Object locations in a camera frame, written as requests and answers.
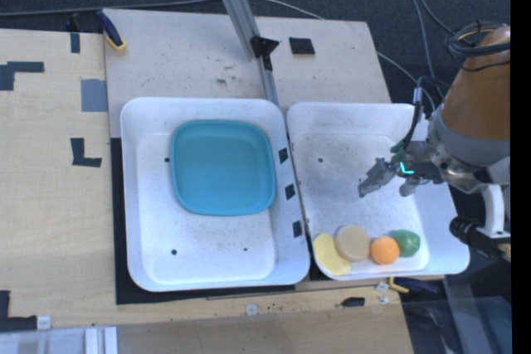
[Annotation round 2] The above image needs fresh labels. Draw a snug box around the green toy fruit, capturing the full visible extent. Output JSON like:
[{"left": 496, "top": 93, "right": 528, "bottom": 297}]
[{"left": 391, "top": 229, "right": 421, "bottom": 258}]

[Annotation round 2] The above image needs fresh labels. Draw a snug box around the blue plate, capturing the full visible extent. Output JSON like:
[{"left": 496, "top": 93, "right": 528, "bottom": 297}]
[{"left": 170, "top": 119, "right": 277, "bottom": 217}]

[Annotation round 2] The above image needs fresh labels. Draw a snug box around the white plastic tray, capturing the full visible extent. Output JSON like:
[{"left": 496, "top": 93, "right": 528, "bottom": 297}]
[
  {"left": 285, "top": 101, "right": 471, "bottom": 282},
  {"left": 119, "top": 96, "right": 311, "bottom": 293}
]

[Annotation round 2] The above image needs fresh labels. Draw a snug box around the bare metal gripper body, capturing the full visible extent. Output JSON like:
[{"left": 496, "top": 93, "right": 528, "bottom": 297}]
[{"left": 385, "top": 139, "right": 495, "bottom": 193}]

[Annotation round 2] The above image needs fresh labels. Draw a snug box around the pale wood board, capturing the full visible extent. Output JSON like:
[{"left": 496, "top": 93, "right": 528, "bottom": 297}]
[{"left": 101, "top": 7, "right": 445, "bottom": 302}]

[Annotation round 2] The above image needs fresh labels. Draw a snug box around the black cylinder on white bracket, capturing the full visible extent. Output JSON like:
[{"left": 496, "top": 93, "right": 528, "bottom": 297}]
[{"left": 449, "top": 156, "right": 511, "bottom": 260}]

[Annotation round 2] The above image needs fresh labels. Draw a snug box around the beige round biscuit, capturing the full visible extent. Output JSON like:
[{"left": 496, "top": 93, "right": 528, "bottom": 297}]
[{"left": 334, "top": 225, "right": 372, "bottom": 263}]

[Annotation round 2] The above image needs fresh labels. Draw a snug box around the orange ball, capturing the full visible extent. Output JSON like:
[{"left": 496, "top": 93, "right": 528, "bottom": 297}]
[{"left": 370, "top": 235, "right": 401, "bottom": 266}]

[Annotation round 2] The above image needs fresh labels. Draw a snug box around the yellow toy banana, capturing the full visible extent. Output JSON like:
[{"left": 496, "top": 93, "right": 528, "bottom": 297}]
[{"left": 312, "top": 232, "right": 353, "bottom": 277}]

